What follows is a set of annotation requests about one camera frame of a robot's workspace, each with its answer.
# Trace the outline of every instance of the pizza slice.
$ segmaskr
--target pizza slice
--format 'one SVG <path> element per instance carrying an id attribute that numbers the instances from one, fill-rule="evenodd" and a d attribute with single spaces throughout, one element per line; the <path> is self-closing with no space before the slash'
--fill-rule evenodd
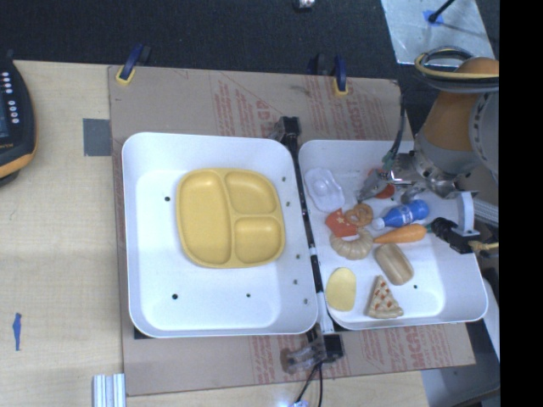
<path id="1" fill-rule="evenodd" d="M 396 318 L 404 314 L 404 310 L 392 295 L 388 283 L 382 276 L 377 276 L 375 280 L 367 314 L 372 318 L 381 319 Z"/>

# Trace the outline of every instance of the toy carrot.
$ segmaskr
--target toy carrot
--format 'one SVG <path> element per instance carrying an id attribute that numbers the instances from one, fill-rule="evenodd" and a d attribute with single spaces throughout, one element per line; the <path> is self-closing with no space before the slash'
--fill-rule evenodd
<path id="1" fill-rule="evenodd" d="M 383 235 L 375 238 L 374 243 L 413 243 L 420 241 L 426 236 L 427 229 L 418 223 L 411 223 L 386 232 Z"/>

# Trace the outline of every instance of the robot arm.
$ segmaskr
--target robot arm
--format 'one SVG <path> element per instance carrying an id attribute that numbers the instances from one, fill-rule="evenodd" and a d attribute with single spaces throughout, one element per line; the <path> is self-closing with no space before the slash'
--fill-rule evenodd
<path id="1" fill-rule="evenodd" d="M 436 59 L 460 59 L 462 64 L 453 72 L 433 70 L 428 64 Z M 442 198 L 455 198 L 458 178 L 481 163 L 497 182 L 498 61 L 443 47 L 421 54 L 415 67 L 419 76 L 441 92 L 415 137 L 414 149 L 397 153 L 397 138 L 383 158 L 383 168 L 366 179 L 357 197 L 359 202 L 375 196 L 388 184 L 406 190 L 404 203 L 426 189 Z"/>

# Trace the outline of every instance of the black floor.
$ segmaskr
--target black floor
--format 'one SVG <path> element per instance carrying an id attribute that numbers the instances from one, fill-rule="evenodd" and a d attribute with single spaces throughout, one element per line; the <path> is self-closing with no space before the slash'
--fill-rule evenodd
<path id="1" fill-rule="evenodd" d="M 381 1 L 316 0 L 309 12 L 296 12 L 292 1 L 0 0 L 0 52 L 13 49 L 21 60 L 123 64 L 141 42 L 151 47 L 150 66 L 287 74 L 305 74 L 318 53 L 340 54 L 348 76 L 410 87 L 416 133 L 435 92 L 413 80 L 410 65 L 396 63 Z M 476 3 L 499 59 L 500 0 Z"/>

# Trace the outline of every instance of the tray hinge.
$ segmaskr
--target tray hinge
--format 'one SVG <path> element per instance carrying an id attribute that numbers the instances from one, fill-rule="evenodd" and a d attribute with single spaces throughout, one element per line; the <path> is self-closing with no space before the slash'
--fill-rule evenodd
<path id="1" fill-rule="evenodd" d="M 308 371 L 319 363 L 331 364 L 344 356 L 339 334 L 323 335 L 316 324 L 306 335 L 308 343 L 303 348 L 282 352 L 281 364 L 288 374 Z"/>
<path id="2" fill-rule="evenodd" d="M 309 245 L 311 255 L 311 268 L 313 270 L 313 279 L 315 281 L 316 298 L 318 302 L 319 316 L 318 322 L 322 333 L 334 333 L 333 320 L 328 313 L 326 306 L 326 299 L 324 297 L 324 287 L 322 285 L 322 276 L 319 265 L 319 260 L 316 256 L 315 239 L 313 237 L 313 230 L 311 229 L 311 222 L 309 219 L 309 212 L 307 209 L 307 203 L 305 201 L 304 182 L 302 180 L 301 170 L 299 168 L 298 161 L 298 136 L 301 134 L 298 117 L 282 116 L 281 119 L 274 125 L 270 139 L 276 140 L 283 144 L 292 155 L 294 162 L 294 172 L 296 174 L 296 184 L 298 186 L 299 202 L 302 208 L 302 218 L 304 219 L 305 235 L 307 237 L 307 243 Z"/>

